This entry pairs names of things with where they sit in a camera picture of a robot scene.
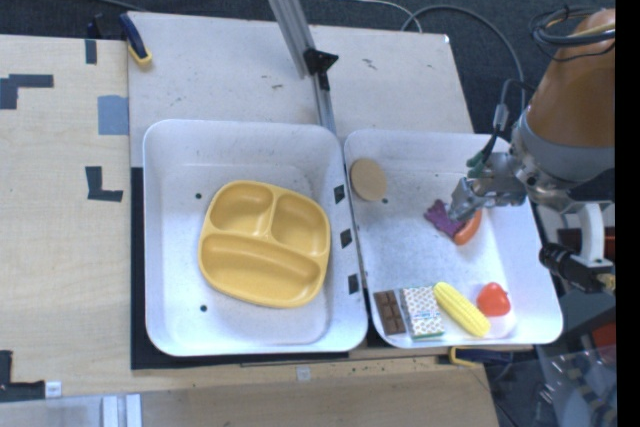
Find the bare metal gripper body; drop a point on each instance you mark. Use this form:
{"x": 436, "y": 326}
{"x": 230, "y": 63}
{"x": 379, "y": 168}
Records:
{"x": 505, "y": 177}

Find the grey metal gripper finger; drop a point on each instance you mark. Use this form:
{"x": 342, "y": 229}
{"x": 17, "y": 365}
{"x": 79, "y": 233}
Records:
{"x": 485, "y": 202}
{"x": 461, "y": 202}

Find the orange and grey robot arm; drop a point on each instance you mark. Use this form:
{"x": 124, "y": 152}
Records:
{"x": 575, "y": 105}

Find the purple grapes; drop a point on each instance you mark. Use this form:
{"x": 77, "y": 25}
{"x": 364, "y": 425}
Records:
{"x": 439, "y": 217}

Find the orange sausage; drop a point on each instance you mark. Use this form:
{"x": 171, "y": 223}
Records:
{"x": 467, "y": 232}

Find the white plastic tray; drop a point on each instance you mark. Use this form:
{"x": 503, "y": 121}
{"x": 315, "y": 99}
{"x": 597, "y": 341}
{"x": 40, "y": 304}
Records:
{"x": 415, "y": 260}
{"x": 180, "y": 235}

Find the tan round biscuit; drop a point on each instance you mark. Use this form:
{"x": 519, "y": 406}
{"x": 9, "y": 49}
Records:
{"x": 368, "y": 180}

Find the red tomato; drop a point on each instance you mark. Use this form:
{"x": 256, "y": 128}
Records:
{"x": 493, "y": 300}

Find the yellow corn cob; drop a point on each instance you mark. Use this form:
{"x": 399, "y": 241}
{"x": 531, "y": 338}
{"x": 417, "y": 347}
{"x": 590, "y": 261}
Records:
{"x": 461, "y": 310}

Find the white patterned carton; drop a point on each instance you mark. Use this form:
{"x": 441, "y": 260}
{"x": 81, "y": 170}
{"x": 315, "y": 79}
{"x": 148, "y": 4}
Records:
{"x": 422, "y": 312}

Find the brown chocolate bar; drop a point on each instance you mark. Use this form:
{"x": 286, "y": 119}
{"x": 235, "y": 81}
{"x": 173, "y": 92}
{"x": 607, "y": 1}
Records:
{"x": 390, "y": 312}

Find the yellow divided plate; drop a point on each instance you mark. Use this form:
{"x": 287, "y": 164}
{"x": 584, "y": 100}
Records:
{"x": 260, "y": 260}

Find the pale flat board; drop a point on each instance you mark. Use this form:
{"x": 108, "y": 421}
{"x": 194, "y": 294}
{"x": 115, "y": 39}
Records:
{"x": 225, "y": 70}

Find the black cylinder on white bracket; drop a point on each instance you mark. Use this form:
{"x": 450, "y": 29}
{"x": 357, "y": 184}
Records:
{"x": 575, "y": 262}

